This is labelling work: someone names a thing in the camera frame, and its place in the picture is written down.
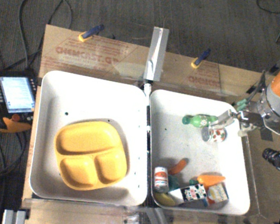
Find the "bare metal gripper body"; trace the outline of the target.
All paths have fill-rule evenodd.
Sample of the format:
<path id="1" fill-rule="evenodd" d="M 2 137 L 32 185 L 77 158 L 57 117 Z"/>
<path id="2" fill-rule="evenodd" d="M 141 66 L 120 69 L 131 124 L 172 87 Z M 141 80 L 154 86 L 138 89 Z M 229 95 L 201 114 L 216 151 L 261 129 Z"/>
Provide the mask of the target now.
<path id="1" fill-rule="evenodd" d="M 267 104 L 241 100 L 238 104 L 237 119 L 245 125 L 268 129 L 280 135 L 280 116 Z"/>

